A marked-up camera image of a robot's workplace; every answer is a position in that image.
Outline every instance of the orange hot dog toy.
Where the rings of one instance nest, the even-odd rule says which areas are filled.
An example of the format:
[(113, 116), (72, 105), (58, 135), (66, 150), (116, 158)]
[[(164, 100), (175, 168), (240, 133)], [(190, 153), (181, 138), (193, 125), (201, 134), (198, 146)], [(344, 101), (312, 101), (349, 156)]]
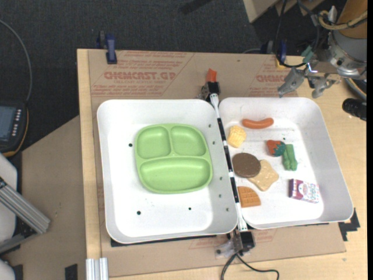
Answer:
[(255, 121), (255, 120), (250, 120), (250, 119), (243, 119), (242, 120), (242, 125), (246, 128), (267, 128), (270, 127), (273, 124), (273, 118), (266, 118), (263, 120)]

